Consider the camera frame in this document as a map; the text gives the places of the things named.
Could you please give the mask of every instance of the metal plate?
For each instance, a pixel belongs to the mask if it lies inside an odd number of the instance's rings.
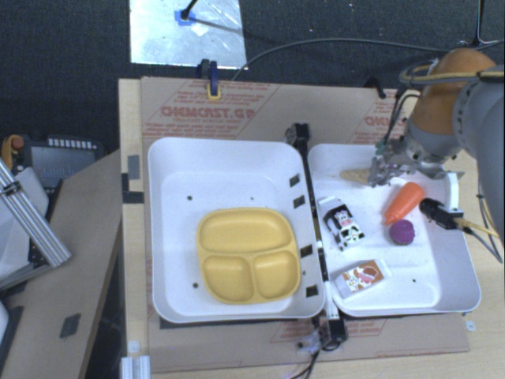
[[[176,12],[191,0],[130,0],[131,61],[196,66],[215,60],[220,69],[245,62],[238,0],[199,0],[192,21],[179,22]]]

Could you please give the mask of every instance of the white plastic tray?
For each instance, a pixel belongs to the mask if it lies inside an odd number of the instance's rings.
[[[287,144],[168,137],[148,154],[153,262],[153,301],[158,313],[177,323],[311,317],[324,304],[303,163]],[[290,180],[296,177],[298,183]],[[294,207],[303,197],[305,204]],[[253,305],[228,305],[205,289],[196,248],[196,229],[209,212],[266,207],[281,212],[298,248],[301,284],[289,298]],[[317,295],[307,296],[316,287]]]
[[[336,196],[353,214],[365,233],[361,244],[340,251],[321,223],[327,268],[332,282],[343,271],[362,261],[382,259],[391,276],[376,287],[343,298],[332,285],[333,299],[345,313],[356,317],[469,311],[481,300],[481,289],[461,231],[445,231],[429,223],[415,208],[406,219],[415,229],[408,246],[396,246],[389,238],[383,213],[405,181],[372,188],[339,177],[340,172],[370,167],[375,148],[347,144],[320,144],[309,153],[316,200]],[[443,181],[421,173],[408,176],[425,189],[427,197],[444,202]]]

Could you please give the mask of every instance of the blue tape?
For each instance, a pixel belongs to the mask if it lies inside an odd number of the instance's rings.
[[[179,25],[181,25],[182,27],[185,27],[185,26],[188,26],[188,25],[193,25],[195,24],[195,13],[193,11],[190,11],[189,12],[189,16],[188,16],[188,19],[187,20],[183,20],[181,18],[181,13],[182,13],[182,10],[177,10],[177,11],[174,11],[174,17],[175,17],[175,20],[177,21],[177,23]]]

